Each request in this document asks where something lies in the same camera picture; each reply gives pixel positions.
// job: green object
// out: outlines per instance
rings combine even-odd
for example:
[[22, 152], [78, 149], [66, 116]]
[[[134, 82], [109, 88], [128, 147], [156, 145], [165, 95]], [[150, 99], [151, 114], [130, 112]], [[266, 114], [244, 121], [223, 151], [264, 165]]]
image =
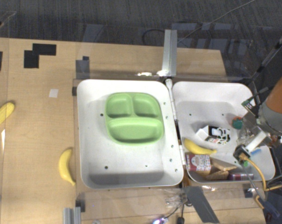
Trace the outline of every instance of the green object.
[[242, 128], [242, 118], [240, 118], [240, 117], [235, 117], [235, 118], [232, 120], [232, 126], [233, 126], [233, 128], [235, 128], [235, 129], [241, 129], [241, 128]]
[[115, 93], [107, 98], [105, 121], [109, 137], [118, 144], [149, 144], [164, 135], [158, 101], [145, 93]]
[[254, 99], [254, 98], [251, 97], [251, 98], [249, 98], [249, 99], [243, 101], [241, 105], [242, 105], [243, 107], [245, 107], [245, 106], [247, 106], [253, 99]]

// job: wooden table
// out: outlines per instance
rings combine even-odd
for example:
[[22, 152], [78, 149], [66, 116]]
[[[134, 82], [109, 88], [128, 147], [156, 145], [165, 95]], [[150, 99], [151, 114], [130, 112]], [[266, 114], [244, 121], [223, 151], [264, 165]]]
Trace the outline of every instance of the wooden table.
[[[33, 43], [56, 44], [56, 55], [40, 56], [39, 69], [25, 69], [24, 50], [32, 50]], [[4, 160], [0, 147], [0, 223], [62, 223], [63, 208], [73, 208], [77, 196], [76, 188], [58, 171], [61, 153], [75, 143], [72, 85], [76, 60], [88, 56], [92, 74], [123, 70], [130, 75], [155, 74], [161, 69], [163, 48], [0, 38], [0, 51], [0, 105], [6, 100], [16, 105], [0, 126], [0, 133], [6, 130]], [[177, 66], [178, 73], [225, 75], [219, 51], [178, 49]], [[49, 97], [51, 89], [58, 89], [56, 98]], [[73, 155], [70, 169], [74, 175], [75, 168]], [[253, 199], [244, 198], [242, 184], [214, 187], [216, 191], [206, 196], [221, 223], [239, 223], [240, 218], [242, 223], [265, 223]], [[100, 199], [92, 215], [100, 217], [102, 224], [149, 224], [172, 210], [165, 207], [163, 189], [126, 189], [112, 194], [86, 191], [91, 200]], [[131, 203], [129, 210], [122, 206], [123, 197], [126, 204]], [[184, 217], [186, 224], [201, 223], [193, 207], [185, 209]]]

